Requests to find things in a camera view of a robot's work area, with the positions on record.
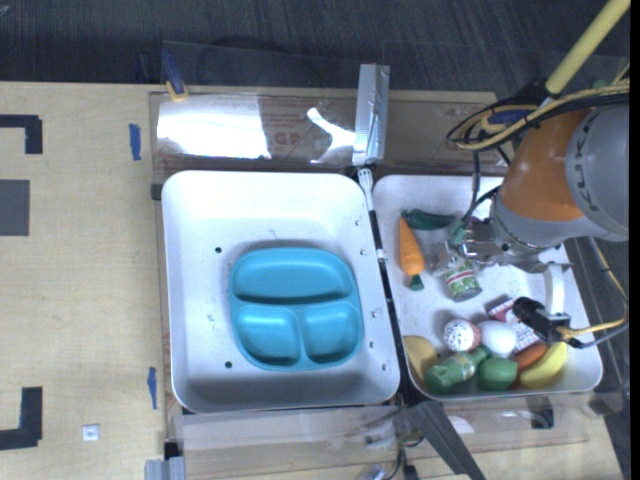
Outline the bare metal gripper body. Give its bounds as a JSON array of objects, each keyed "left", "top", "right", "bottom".
[{"left": 456, "top": 219, "right": 507, "bottom": 268}]

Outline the small green and red can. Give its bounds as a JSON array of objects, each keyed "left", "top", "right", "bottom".
[{"left": 443, "top": 259, "right": 484, "bottom": 303}]

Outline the orange carrot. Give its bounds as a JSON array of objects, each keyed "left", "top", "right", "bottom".
[{"left": 397, "top": 216, "right": 427, "bottom": 292}]

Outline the white plastic tray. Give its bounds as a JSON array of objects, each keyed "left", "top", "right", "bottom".
[
  {"left": 372, "top": 173, "right": 604, "bottom": 401},
  {"left": 160, "top": 169, "right": 402, "bottom": 415}
]

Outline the red and white carton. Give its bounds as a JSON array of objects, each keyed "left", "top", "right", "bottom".
[{"left": 486, "top": 297, "right": 542, "bottom": 355}]

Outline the white speckled cupcake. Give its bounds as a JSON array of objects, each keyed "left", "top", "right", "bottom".
[{"left": 443, "top": 318, "right": 483, "bottom": 354}]

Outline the white egg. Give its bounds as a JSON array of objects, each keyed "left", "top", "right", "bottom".
[{"left": 475, "top": 319, "right": 518, "bottom": 357}]

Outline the yellow rounded toy food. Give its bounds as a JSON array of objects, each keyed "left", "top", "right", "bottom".
[{"left": 403, "top": 334, "right": 442, "bottom": 382}]

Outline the green bottle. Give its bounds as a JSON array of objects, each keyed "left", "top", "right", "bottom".
[{"left": 424, "top": 345, "right": 493, "bottom": 396}]

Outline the orange sausage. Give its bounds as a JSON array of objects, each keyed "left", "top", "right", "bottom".
[{"left": 514, "top": 341, "right": 550, "bottom": 374}]

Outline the green lime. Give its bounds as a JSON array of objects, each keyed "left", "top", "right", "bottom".
[{"left": 475, "top": 356, "right": 519, "bottom": 392}]

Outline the yellow banana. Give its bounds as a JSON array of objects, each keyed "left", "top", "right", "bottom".
[{"left": 519, "top": 341, "right": 570, "bottom": 390}]

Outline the blue divided plate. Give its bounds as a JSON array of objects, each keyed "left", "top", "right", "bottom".
[{"left": 228, "top": 247, "right": 364, "bottom": 372}]

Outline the black cylinder on white bracket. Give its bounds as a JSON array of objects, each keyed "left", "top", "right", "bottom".
[{"left": 511, "top": 262, "right": 574, "bottom": 345}]

